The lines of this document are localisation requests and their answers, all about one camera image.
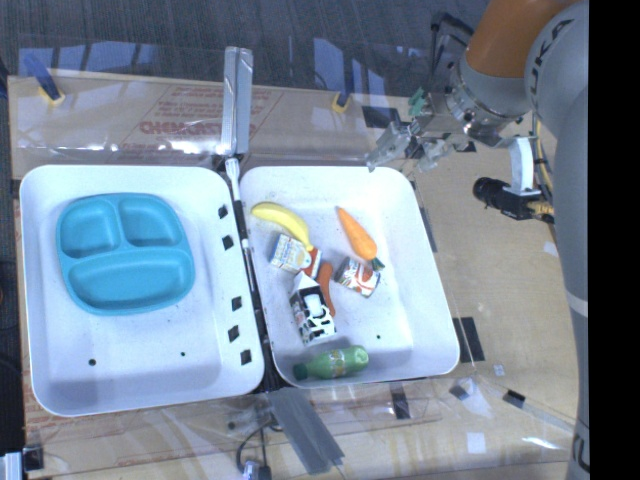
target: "orange carrot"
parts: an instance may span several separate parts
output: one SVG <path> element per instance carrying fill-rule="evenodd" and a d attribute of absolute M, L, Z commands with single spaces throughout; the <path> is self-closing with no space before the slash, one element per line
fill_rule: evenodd
<path fill-rule="evenodd" d="M 333 275 L 333 266 L 331 263 L 323 261 L 320 265 L 320 270 L 318 271 L 318 277 L 316 277 L 316 282 L 320 285 L 320 289 L 322 290 L 322 295 L 324 295 L 324 300 L 329 306 L 329 313 L 331 316 L 336 316 L 336 309 L 333 307 L 333 302 L 331 301 L 331 294 L 329 293 L 329 281 L 331 281 L 331 276 Z"/>
<path fill-rule="evenodd" d="M 370 261 L 373 270 L 382 270 L 384 264 L 376 257 L 378 254 L 378 246 L 369 233 L 354 219 L 344 208 L 338 207 L 338 217 L 342 228 L 347 234 L 349 243 L 353 251 L 361 258 Z"/>

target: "plastic bottle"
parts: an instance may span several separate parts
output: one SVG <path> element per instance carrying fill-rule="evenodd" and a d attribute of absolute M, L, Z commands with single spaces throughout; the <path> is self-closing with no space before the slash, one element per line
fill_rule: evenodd
<path fill-rule="evenodd" d="M 359 372 L 368 364 L 369 354 L 364 347 L 353 345 L 323 352 L 308 363 L 296 364 L 293 367 L 293 375 L 296 380 L 304 380 L 307 377 L 334 379 Z"/>

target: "blue plate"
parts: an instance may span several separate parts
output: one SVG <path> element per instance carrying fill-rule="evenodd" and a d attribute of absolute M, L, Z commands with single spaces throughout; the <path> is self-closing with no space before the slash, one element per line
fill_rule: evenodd
<path fill-rule="evenodd" d="M 195 281 L 180 219 L 151 194 L 72 202 L 58 219 L 56 247 L 69 294 L 94 314 L 161 309 L 184 298 Z"/>

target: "gray carpet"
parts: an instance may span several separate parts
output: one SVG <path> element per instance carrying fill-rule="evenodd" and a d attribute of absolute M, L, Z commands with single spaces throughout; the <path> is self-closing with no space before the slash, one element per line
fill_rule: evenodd
<path fill-rule="evenodd" d="M 351 64 L 326 66 L 315 53 L 319 44 L 330 44 L 345 59 L 375 71 L 385 80 L 388 94 L 409 96 L 420 85 L 440 82 L 430 70 L 431 24 L 448 15 L 473 28 L 488 2 L 0 0 L 0 57 L 11 74 L 18 74 L 22 72 L 19 52 L 25 46 L 55 48 L 85 40 L 157 44 L 169 52 L 164 59 L 166 73 L 219 80 L 221 65 L 212 64 L 204 52 L 241 46 L 254 52 L 256 84 L 343 90 L 349 79 L 345 66 Z M 453 23 L 456 33 L 464 33 L 455 22 L 448 23 Z M 59 62 L 54 54 L 51 65 L 65 67 Z M 365 85 L 358 89 L 376 90 Z M 2 455 L 23 445 L 6 100 L 0 100 L 0 212 L 0 283 L 5 294 L 0 307 Z"/>

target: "yellow banana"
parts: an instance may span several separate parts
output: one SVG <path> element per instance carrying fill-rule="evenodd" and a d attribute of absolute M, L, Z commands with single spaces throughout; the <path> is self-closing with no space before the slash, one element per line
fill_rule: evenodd
<path fill-rule="evenodd" d="M 309 239 L 309 226 L 302 217 L 288 208 L 271 201 L 263 201 L 251 208 L 251 215 L 282 226 L 293 238 L 302 242 L 307 251 L 314 249 Z"/>

